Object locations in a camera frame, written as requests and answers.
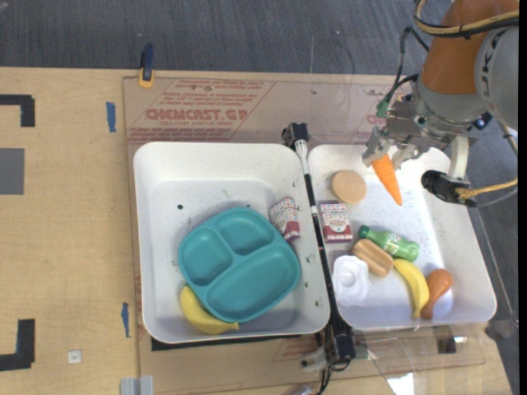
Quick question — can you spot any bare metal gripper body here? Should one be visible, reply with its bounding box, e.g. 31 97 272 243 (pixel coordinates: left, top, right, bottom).
384 99 479 150

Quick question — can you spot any orange toy carrot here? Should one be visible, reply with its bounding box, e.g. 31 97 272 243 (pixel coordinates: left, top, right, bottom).
371 153 403 207

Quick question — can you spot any round tan biscuit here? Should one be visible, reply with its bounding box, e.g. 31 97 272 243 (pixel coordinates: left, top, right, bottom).
331 170 368 204

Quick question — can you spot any white plastic tray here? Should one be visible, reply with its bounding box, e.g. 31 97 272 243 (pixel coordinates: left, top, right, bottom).
132 140 332 345
306 142 498 331

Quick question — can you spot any thin black and white rod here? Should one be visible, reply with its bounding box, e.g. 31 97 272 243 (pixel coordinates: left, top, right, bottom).
294 138 341 324

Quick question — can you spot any small red and white carton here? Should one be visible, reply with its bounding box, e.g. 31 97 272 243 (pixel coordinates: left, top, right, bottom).
319 201 354 244
268 197 301 243

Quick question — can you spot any green plastic bottle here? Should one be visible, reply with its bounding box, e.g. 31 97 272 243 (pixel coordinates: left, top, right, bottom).
357 224 421 263

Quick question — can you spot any toy hot dog bun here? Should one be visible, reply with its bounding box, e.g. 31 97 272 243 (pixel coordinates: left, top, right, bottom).
351 238 395 278

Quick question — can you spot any brown cardboard board red print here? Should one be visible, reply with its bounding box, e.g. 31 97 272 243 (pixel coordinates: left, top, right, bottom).
122 74 487 381

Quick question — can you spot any yellow banana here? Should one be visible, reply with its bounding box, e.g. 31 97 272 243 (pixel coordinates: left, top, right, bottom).
179 285 240 336
393 258 431 320

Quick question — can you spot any white toy fried egg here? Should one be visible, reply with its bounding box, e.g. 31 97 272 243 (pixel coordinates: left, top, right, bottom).
332 254 371 308

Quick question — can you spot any brown toy chicken drumstick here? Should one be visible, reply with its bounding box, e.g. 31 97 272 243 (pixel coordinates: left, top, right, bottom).
419 267 455 320

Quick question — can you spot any blue divided plate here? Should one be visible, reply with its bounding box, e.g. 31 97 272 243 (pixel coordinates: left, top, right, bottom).
177 206 302 324

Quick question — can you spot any black cylinder on white bracket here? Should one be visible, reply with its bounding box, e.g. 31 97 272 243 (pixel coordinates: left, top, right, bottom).
420 135 473 206

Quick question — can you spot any black block with thin wires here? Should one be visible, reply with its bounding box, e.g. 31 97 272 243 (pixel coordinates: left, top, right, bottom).
324 329 357 364
282 122 310 146

